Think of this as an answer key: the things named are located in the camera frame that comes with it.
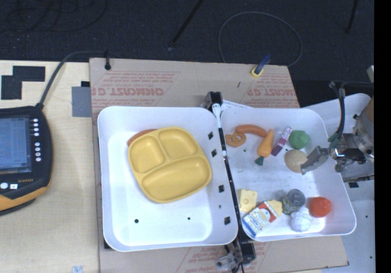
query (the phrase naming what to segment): blue and yellow object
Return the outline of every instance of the blue and yellow object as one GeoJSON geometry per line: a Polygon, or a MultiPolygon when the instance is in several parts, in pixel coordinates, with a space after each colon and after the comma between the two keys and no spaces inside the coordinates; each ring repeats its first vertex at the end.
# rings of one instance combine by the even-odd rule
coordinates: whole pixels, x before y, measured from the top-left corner
{"type": "Polygon", "coordinates": [[[270,55],[266,54],[265,57],[262,59],[261,63],[259,65],[255,66],[251,70],[251,75],[254,78],[259,78],[261,76],[261,74],[263,73],[263,67],[269,63],[270,63],[270,55]]]}

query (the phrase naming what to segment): black fabric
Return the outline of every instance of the black fabric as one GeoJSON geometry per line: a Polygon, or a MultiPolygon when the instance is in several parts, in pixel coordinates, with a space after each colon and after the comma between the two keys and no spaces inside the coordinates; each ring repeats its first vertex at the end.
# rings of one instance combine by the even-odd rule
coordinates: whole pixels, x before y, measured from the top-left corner
{"type": "Polygon", "coordinates": [[[198,1],[0,0],[0,59],[61,61],[75,51],[107,50],[125,59],[252,67],[269,53],[271,64],[289,67],[303,106],[321,101],[332,80],[370,81],[375,0],[357,1],[350,33],[354,0],[203,0],[170,49],[198,1]],[[305,81],[326,86],[315,90],[305,81]]]}

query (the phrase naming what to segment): yellow plate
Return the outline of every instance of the yellow plate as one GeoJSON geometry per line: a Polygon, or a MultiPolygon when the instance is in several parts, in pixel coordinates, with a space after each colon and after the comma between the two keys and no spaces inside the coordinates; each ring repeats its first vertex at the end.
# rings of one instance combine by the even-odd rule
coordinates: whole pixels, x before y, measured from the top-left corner
{"type": "Polygon", "coordinates": [[[128,160],[140,188],[156,203],[190,196],[212,178],[208,158],[183,128],[157,129],[134,139],[128,160]]]}

